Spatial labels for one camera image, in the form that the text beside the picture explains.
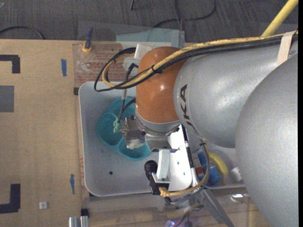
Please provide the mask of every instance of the yellow object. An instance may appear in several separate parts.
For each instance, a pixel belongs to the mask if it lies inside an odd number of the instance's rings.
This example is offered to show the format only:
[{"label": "yellow object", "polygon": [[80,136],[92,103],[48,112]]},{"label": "yellow object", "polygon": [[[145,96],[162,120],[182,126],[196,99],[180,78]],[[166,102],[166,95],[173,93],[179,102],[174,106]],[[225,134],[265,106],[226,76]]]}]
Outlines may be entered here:
[{"label": "yellow object", "polygon": [[225,162],[215,153],[209,152],[209,159],[212,161],[212,163],[215,165],[217,168],[218,173],[222,176],[222,182],[225,184],[225,178],[228,173],[227,166]]},{"label": "yellow object", "polygon": [[82,50],[84,51],[84,52],[86,52],[86,53],[90,53],[90,51],[91,51],[91,45],[90,45],[90,47],[87,49],[87,48],[85,48],[85,43],[83,44],[83,47],[82,47]]},{"label": "yellow object", "polygon": [[[211,46],[216,46],[216,45],[230,45],[230,44],[238,44],[238,43],[245,43],[245,42],[252,42],[252,41],[260,41],[260,40],[264,40],[264,39],[268,39],[268,38],[273,38],[273,37],[279,37],[282,36],[284,34],[280,34],[280,35],[272,35],[272,36],[263,36],[263,37],[247,37],[247,38],[236,38],[236,39],[223,39],[223,40],[215,40],[215,41],[210,41],[210,42],[203,42],[203,43],[199,43],[199,44],[193,44],[191,46],[185,47],[183,49],[180,49],[179,51],[176,51],[175,53],[171,54],[170,56],[166,57],[165,59],[161,60],[160,62],[158,62],[157,64],[155,64],[153,66],[153,69],[150,68],[149,70],[145,71],[144,73],[140,74],[138,77],[136,77],[135,79],[130,80],[129,82],[125,83],[123,86],[121,86],[121,88],[123,87],[128,87],[128,86],[132,86],[134,85],[136,82],[141,81],[142,79],[148,77],[149,75],[151,75],[154,70],[159,69],[163,64],[171,61],[172,59],[176,58],[177,56],[180,56],[186,52],[189,51],[193,51],[193,50],[197,50],[197,49],[205,49]],[[127,54],[127,55],[122,55],[121,57],[119,57],[119,59],[123,59],[129,56],[132,56],[133,54]],[[106,73],[108,72],[109,68],[111,65],[113,65],[115,63],[115,61],[111,61],[105,68],[104,71],[102,73],[102,80],[103,82],[109,86],[109,87],[114,87],[117,84],[111,83],[108,80],[106,80]]]},{"label": "yellow object", "polygon": [[263,32],[262,36],[273,35],[274,32],[280,27],[288,15],[293,11],[293,9],[298,5],[299,0],[288,0],[281,11],[277,14],[268,28]]},{"label": "yellow object", "polygon": [[[205,144],[204,140],[202,140],[202,142],[203,142],[202,147],[203,147],[204,154],[205,154],[205,157],[206,157],[206,162],[209,163],[210,161],[209,161],[208,150],[206,148],[206,144]],[[197,184],[196,186],[191,187],[191,188],[187,188],[185,190],[177,191],[177,192],[169,192],[167,190],[167,188],[159,187],[160,195],[162,197],[171,197],[171,196],[178,196],[178,195],[190,193],[191,191],[193,191],[193,190],[195,190],[199,187],[202,187],[204,184],[206,184],[206,181],[208,180],[208,177],[209,177],[209,167],[206,169],[205,175],[204,175],[203,179],[201,180],[201,182],[199,182],[199,184]]]}]

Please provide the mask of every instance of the black cord on floor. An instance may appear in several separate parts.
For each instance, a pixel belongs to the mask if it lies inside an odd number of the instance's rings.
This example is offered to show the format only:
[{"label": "black cord on floor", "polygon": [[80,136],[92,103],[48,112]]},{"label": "black cord on floor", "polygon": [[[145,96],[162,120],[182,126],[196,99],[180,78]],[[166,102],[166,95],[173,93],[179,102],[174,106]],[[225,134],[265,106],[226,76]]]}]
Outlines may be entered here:
[{"label": "black cord on floor", "polygon": [[4,29],[0,30],[0,34],[6,32],[6,31],[9,31],[9,30],[20,29],[20,28],[34,31],[36,34],[39,35],[40,39],[45,40],[45,37],[44,37],[44,35],[41,32],[39,32],[38,30],[36,30],[34,28],[27,27],[27,26],[12,26],[12,27],[7,27],[7,28],[4,28]]},{"label": "black cord on floor", "polygon": [[212,7],[212,10],[209,13],[207,13],[207,14],[201,16],[201,17],[182,18],[180,16],[180,10],[179,10],[179,7],[178,7],[178,0],[174,0],[174,9],[175,9],[175,13],[176,13],[177,18],[163,20],[163,21],[155,24],[154,27],[159,27],[160,25],[168,23],[168,22],[172,22],[172,21],[176,22],[177,21],[178,24],[179,24],[179,30],[182,30],[182,21],[200,20],[200,19],[204,19],[204,18],[207,18],[207,17],[211,16],[214,13],[215,9],[216,9],[216,1],[211,0],[211,2],[213,4],[213,7]]}]

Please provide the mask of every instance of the small white cube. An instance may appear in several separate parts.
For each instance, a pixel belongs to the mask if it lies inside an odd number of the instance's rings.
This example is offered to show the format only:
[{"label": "small white cube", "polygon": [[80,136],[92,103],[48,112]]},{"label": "small white cube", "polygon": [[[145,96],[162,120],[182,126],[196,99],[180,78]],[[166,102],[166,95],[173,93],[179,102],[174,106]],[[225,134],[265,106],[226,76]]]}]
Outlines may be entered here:
[{"label": "small white cube", "polygon": [[47,202],[39,202],[39,209],[41,210],[47,209]]}]

